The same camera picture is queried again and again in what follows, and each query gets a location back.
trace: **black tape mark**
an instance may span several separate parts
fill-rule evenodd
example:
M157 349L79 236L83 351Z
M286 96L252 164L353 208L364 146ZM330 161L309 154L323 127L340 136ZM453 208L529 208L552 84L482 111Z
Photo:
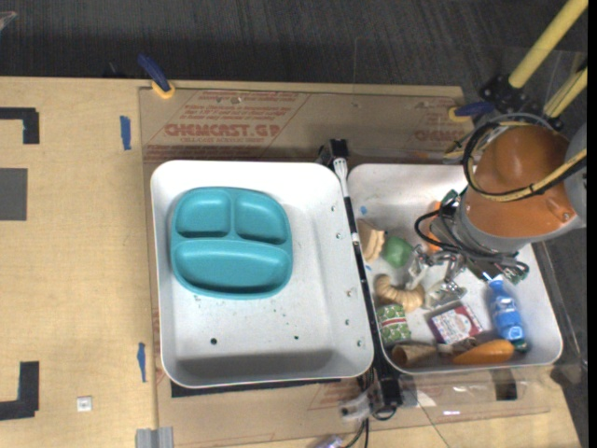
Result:
M0 421L32 418L39 410L39 362L21 362L19 394L0 403Z
M20 119L22 121L22 143L39 144L39 113L35 108L0 108L0 119Z
M27 169L0 168L0 220L27 220Z

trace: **gray carpet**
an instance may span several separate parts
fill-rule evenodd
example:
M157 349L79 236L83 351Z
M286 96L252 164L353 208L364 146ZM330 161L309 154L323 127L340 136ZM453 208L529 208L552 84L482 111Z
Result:
M143 52L172 79L459 85L472 102L566 1L0 0L0 11L19 14L0 34L0 75L145 77ZM529 81L537 101L587 56L588 30L585 12ZM564 131L586 118L583 91L562 115ZM586 230L548 251L573 333L554 377L588 446L588 369L575 363L588 358Z

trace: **blue clamp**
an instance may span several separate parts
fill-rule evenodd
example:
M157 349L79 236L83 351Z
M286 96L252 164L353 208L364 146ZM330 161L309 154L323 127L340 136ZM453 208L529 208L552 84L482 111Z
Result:
M160 66L143 53L139 53L137 62L143 67L144 70L147 71L147 73L151 76L151 79L153 79L151 82L151 87L156 91L156 93L164 99L172 98L175 88L168 81L168 78L166 78L166 75Z
M452 107L449 110L450 119L457 122L467 121L470 117L485 115L495 110L493 103L478 101L460 107Z

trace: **blue tape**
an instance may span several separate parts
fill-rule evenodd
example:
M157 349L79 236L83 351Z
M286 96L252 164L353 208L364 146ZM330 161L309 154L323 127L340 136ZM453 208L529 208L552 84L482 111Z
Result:
M126 116L120 117L120 137L125 151L131 149L131 120Z
M475 103L469 103L468 105L460 106L458 109L454 111L454 115L456 116L475 116L475 115L484 115L487 113L491 113L495 110L495 106L493 103L486 102L486 101L478 101Z
M139 349L137 350L137 361L139 362L139 369L141 370L141 381L145 383L146 379L146 345L139 342Z

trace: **green toy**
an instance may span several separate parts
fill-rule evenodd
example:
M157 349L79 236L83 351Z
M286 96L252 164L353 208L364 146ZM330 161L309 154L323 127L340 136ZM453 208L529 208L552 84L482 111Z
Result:
M408 261L413 247L404 239L390 236L385 240L382 249L382 257L395 269L400 269Z

